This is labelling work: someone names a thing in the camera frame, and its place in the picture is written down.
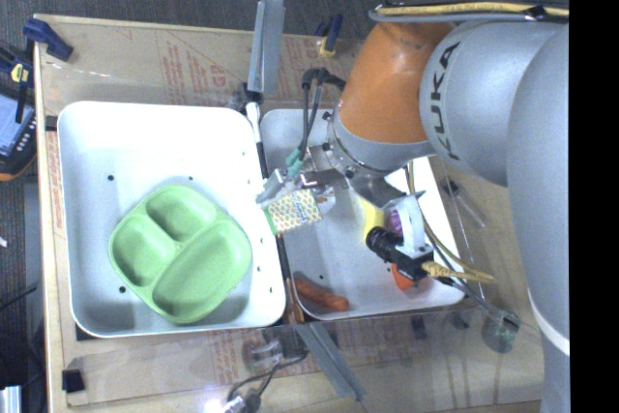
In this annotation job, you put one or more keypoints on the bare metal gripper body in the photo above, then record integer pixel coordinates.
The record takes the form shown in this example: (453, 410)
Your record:
(333, 171)

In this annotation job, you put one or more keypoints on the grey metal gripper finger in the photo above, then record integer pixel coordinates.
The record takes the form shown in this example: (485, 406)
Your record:
(274, 185)
(325, 200)

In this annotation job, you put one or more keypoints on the yellow patterned carton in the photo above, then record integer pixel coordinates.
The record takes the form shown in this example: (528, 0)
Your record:
(292, 210)

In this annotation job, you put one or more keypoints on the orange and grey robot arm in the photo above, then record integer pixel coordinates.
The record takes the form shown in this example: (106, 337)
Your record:
(483, 101)

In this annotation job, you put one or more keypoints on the yellow banana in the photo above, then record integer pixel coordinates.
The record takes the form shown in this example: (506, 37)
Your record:
(372, 217)

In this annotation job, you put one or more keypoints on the white plastic tray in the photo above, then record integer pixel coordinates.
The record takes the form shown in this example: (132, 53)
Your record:
(159, 140)
(338, 251)

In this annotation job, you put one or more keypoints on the purple grapes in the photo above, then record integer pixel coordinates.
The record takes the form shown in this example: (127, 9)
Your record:
(396, 222)

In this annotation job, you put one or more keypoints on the red sausage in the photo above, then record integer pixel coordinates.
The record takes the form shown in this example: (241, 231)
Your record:
(321, 295)

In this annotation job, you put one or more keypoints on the orange carrot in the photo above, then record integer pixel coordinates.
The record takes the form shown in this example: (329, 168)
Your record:
(401, 281)

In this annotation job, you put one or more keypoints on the green divided plate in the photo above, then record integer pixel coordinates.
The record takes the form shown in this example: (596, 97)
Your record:
(181, 254)

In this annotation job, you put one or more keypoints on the brown cardboard board red print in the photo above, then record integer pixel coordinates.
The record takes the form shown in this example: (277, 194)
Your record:
(126, 58)

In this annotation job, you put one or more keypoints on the black cylinder on white bracket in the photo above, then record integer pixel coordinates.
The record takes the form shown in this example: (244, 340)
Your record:
(408, 237)

